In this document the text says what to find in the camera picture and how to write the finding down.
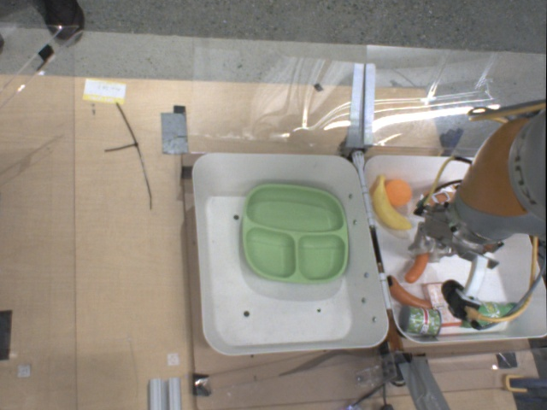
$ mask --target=black shoe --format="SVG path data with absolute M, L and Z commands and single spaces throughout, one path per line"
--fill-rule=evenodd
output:
M 76 0 L 42 0 L 45 6 L 45 24 L 52 32 L 57 32 L 56 26 L 73 26 L 62 29 L 57 37 L 69 39 L 84 30 L 84 11 Z

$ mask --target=sausage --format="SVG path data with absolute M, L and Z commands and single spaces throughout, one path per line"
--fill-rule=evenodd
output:
M 419 254 L 414 258 L 414 264 L 409 269 L 406 275 L 404 275 L 404 280 L 407 283 L 415 283 L 421 274 L 426 270 L 427 262 L 429 261 L 429 254 Z
M 425 308 L 426 310 L 432 309 L 432 305 L 429 301 L 410 295 L 394 277 L 387 277 L 387 283 L 390 286 L 391 296 L 393 296 L 396 301 L 401 302 L 403 305 L 410 305 L 411 307 Z

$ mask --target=orange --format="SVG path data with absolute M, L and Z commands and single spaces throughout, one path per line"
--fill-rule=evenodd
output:
M 406 205 L 412 199 L 412 189 L 407 181 L 392 179 L 385 182 L 385 193 L 394 207 Z

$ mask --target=toy banana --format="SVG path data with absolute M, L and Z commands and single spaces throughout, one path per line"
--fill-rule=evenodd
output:
M 377 186 L 373 192 L 373 208 L 380 221 L 387 227 L 399 231 L 412 228 L 410 221 L 390 204 L 385 193 L 385 176 L 381 174 L 377 179 Z

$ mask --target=green divided plate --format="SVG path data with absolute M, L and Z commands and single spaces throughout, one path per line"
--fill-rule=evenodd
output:
M 265 184 L 244 205 L 245 258 L 260 276 L 316 284 L 348 264 L 348 226 L 339 200 L 316 188 Z

